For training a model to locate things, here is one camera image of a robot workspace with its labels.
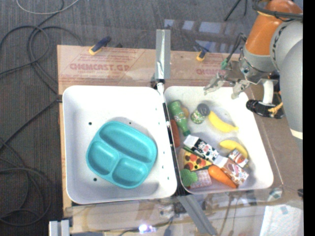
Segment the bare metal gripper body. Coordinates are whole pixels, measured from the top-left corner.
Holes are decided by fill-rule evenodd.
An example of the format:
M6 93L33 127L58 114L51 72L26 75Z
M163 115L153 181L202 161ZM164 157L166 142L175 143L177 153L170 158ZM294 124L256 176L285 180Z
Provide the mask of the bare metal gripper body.
M240 84L260 84L269 79L268 72L262 72L253 67L246 59L224 60L222 70L225 71L224 79L233 83Z

